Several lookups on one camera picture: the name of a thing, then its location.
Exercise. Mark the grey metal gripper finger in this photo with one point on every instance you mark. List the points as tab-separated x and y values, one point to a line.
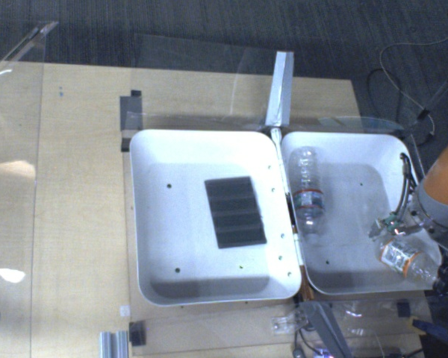
408	230
378	230

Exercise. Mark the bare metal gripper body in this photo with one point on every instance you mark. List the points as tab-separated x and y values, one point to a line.
420	218

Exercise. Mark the clear bottle with orange label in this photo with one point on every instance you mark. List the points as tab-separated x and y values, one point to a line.
399	256

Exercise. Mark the white plastic tray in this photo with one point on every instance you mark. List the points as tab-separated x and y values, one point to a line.
351	237
179	218

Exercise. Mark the clear bottle with grey label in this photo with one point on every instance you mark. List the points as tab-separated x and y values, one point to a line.
307	185

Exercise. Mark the black ribbed rectangular pad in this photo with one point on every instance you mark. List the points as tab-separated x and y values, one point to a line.
235	211

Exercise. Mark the pale wood board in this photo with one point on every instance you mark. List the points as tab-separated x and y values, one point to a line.
209	99

